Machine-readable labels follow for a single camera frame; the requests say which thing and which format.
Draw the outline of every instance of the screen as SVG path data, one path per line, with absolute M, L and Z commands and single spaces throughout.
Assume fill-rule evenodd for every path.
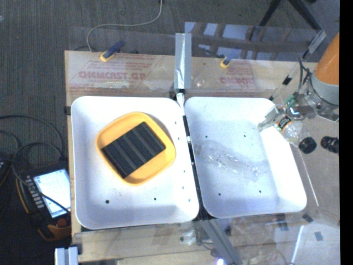
M 70 181 L 65 169 L 36 176 L 34 177 L 34 182 L 41 193 L 60 203 L 65 208 L 70 209 Z M 44 198 L 44 202 L 53 218 L 66 213 L 65 210 L 53 201 Z

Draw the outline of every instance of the handheld device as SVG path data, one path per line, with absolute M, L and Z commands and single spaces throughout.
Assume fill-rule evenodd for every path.
M 32 225 L 47 241 L 71 234 L 70 182 L 66 161 L 22 171 L 16 186 Z

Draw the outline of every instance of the white tray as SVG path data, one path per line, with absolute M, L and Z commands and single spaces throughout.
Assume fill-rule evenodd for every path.
M 97 133 L 129 112 L 149 114 L 170 136 L 174 163 L 141 186 L 120 181 L 97 153 Z M 199 212 L 180 108 L 168 98 L 80 97 L 71 106 L 76 216 L 88 229 L 186 222 Z
M 264 98 L 186 101 L 201 195 L 212 216 L 289 213 L 306 206 L 289 143 L 274 127 L 257 130 L 273 105 Z

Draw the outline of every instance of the gray carpet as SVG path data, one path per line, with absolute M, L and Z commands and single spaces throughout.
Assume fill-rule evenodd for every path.
M 106 50 L 114 30 L 170 34 L 184 31 L 185 22 L 258 25 L 271 0 L 164 0 L 163 11 L 154 23 L 133 28 L 101 28 L 91 36 L 91 46 Z M 340 0 L 318 0 L 305 5 L 325 30 L 327 41 L 339 32 Z M 88 30 L 105 23 L 135 24 L 154 19 L 158 0 L 0 0 L 0 116 L 25 114 L 54 125 L 63 138 L 67 156 L 65 106 L 65 50 L 87 50 Z M 283 1 L 268 26 L 309 29 L 302 17 Z M 140 40 L 134 40 L 140 46 Z M 166 52 L 156 38 L 149 51 Z M 58 145 L 55 134 L 42 123 L 30 119 L 0 120 L 0 130 L 16 135 L 22 145 L 45 141 Z M 13 152 L 10 137 L 0 134 L 0 151 Z M 37 166 L 55 160 L 55 151 L 46 146 L 30 153 L 30 164 Z M 0 264 L 53 264 L 55 247 L 70 240 L 47 243 L 31 227 L 12 185 L 10 201 L 0 220 Z M 0 192 L 5 200 L 5 191 Z

